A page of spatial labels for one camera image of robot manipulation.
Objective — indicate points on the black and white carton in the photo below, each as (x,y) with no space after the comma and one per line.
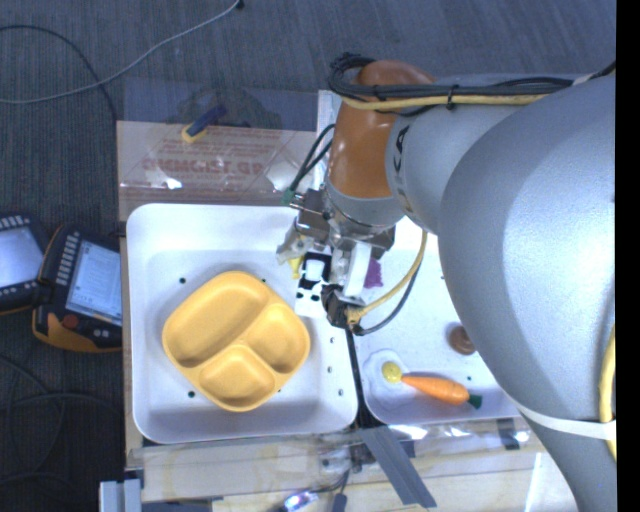
(312,292)

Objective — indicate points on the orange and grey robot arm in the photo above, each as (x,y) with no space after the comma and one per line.
(525,225)

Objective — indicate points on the orange carrot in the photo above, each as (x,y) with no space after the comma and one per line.
(435,388)

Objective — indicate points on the white plastic tray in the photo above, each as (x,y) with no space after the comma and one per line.
(425,325)
(165,240)

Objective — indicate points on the brown doughnut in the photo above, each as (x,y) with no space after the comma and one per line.
(460,340)

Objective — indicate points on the purple grapes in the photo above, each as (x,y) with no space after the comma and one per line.
(375,276)

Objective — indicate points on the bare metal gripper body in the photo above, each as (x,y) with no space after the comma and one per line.
(315,215)

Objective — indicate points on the brown cardboard board red print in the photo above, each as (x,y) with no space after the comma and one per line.
(150,170)

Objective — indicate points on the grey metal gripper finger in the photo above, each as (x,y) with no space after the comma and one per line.
(291,247)
(340,265)

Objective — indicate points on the yellow divided plate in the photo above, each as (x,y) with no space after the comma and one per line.
(235,340)

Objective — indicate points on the white fried egg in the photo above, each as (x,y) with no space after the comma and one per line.
(382,362)

